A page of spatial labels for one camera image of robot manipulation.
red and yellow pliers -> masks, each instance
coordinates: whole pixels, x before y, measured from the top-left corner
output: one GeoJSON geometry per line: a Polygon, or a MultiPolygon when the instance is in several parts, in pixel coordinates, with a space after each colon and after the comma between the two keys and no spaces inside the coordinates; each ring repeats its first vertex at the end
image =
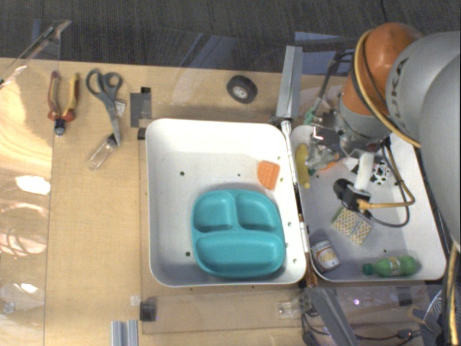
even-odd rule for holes
{"type": "Polygon", "coordinates": [[[62,136],[64,134],[64,130],[66,129],[66,122],[68,123],[75,119],[74,110],[77,107],[79,99],[80,78],[78,74],[74,74],[72,76],[69,103],[67,104],[67,108],[64,110],[62,115],[59,111],[58,104],[59,81],[59,73],[57,71],[53,71],[51,74],[50,88],[48,89],[48,106],[50,107],[48,118],[55,123],[55,134],[57,136],[62,136]]]}

orange sponge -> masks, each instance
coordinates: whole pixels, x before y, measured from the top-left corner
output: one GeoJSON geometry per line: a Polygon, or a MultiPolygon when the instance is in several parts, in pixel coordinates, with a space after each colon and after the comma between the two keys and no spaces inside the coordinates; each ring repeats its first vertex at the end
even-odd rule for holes
{"type": "Polygon", "coordinates": [[[277,177],[279,176],[280,165],[271,161],[260,161],[258,163],[258,180],[268,190],[273,190],[277,177]]]}

soda bottle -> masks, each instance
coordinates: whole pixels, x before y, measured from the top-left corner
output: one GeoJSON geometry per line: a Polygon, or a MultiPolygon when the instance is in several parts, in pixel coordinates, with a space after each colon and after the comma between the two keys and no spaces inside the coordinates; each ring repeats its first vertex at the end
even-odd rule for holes
{"type": "Polygon", "coordinates": [[[362,267],[365,275],[378,274],[381,277],[398,277],[412,275],[416,271],[416,261],[411,255],[401,257],[384,257],[375,264],[367,263],[362,267]]]}

wheel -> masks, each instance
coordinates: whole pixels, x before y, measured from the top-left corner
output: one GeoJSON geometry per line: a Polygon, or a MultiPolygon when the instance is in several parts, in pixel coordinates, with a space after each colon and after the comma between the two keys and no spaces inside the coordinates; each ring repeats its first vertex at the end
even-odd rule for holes
{"type": "Polygon", "coordinates": [[[249,104],[258,94],[256,85],[244,76],[234,76],[228,83],[228,93],[234,100],[249,104]]]}

